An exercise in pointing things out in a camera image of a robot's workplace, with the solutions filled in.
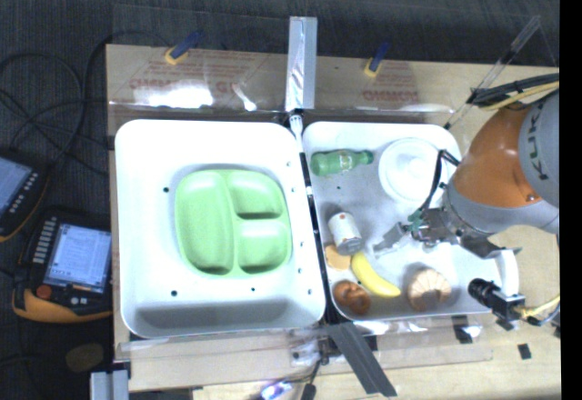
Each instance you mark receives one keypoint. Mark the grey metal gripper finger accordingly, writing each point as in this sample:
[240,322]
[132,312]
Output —
[386,248]
[394,233]

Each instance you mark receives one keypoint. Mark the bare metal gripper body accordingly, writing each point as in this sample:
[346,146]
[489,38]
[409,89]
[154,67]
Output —
[436,227]

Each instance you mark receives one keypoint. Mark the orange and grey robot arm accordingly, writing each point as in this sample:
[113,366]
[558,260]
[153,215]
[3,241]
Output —
[495,171]

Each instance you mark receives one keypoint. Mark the white plastic tray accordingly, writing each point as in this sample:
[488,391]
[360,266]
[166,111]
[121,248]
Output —
[145,225]
[391,216]

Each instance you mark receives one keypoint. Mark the yellow banana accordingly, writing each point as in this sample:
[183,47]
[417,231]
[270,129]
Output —
[368,277]

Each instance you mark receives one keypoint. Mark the white and orange can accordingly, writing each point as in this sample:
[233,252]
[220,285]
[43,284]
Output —
[344,232]

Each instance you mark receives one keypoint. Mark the tan biscuit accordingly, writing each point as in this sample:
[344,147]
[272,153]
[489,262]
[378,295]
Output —
[336,258]

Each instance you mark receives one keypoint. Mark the beige croissant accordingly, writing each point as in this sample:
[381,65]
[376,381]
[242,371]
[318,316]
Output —
[427,289]

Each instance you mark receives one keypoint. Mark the brown bread roll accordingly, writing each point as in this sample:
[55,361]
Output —
[351,296]

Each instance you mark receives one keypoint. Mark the white bowl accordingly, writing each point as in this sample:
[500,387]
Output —
[404,171]

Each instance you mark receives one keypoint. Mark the green plastic bottle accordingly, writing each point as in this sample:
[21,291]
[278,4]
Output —
[334,162]

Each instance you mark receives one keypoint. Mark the brown cardboard board red print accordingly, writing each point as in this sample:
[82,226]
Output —
[345,84]

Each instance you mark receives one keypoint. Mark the green divided plate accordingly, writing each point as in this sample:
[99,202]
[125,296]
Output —
[204,216]

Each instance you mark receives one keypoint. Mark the black cylinder on white bracket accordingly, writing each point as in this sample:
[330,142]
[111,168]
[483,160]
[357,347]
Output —
[493,296]

